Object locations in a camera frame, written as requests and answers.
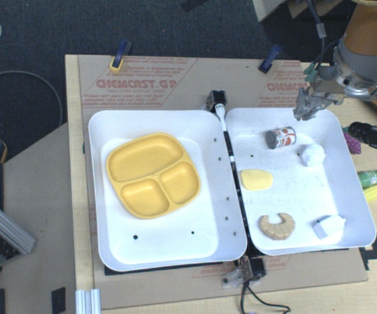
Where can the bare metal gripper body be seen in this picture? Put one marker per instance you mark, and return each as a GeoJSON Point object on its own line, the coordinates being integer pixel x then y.
{"type": "Point", "coordinates": [330, 85]}

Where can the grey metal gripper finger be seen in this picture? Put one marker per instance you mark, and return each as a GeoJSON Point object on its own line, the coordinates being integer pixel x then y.
{"type": "Point", "coordinates": [300, 105]}
{"type": "Point", "coordinates": [314, 106]}

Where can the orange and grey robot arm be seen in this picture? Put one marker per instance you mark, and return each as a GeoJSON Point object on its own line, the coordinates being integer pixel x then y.
{"type": "Point", "coordinates": [368, 28]}

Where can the small red and white can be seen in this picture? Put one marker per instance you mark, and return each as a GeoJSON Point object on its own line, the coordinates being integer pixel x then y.
{"type": "Point", "coordinates": [281, 137]}

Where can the white crumpled ball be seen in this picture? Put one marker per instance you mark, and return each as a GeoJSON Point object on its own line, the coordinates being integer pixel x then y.
{"type": "Point", "coordinates": [313, 155]}

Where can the purple grapes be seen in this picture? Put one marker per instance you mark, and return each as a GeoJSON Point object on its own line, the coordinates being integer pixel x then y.
{"type": "Point", "coordinates": [353, 144]}

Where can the thin black and white rod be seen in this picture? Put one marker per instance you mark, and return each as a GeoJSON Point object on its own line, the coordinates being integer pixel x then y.
{"type": "Point", "coordinates": [227, 136]}

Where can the yellow flat slice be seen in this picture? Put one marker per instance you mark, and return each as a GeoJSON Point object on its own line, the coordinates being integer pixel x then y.
{"type": "Point", "coordinates": [256, 180]}

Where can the white plastic tray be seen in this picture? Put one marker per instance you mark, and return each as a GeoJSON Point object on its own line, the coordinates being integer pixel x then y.
{"type": "Point", "coordinates": [162, 240]}
{"type": "Point", "coordinates": [299, 195]}

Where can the green bottle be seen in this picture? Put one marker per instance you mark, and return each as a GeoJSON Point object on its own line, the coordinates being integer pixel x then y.
{"type": "Point", "coordinates": [370, 178]}

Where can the yellow corn cob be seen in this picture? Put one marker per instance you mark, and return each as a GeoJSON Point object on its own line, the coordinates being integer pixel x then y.
{"type": "Point", "coordinates": [376, 193]}

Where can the white carton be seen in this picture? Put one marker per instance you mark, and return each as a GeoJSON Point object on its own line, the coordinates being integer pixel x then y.
{"type": "Point", "coordinates": [327, 227]}

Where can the brown cardboard board, red print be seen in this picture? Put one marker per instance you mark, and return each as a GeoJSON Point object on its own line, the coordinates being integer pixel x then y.
{"type": "Point", "coordinates": [182, 77]}

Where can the beige croissant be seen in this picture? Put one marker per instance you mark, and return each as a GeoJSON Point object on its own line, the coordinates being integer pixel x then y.
{"type": "Point", "coordinates": [275, 231]}

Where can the yellow divided plate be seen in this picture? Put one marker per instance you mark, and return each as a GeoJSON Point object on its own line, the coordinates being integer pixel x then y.
{"type": "Point", "coordinates": [149, 162]}

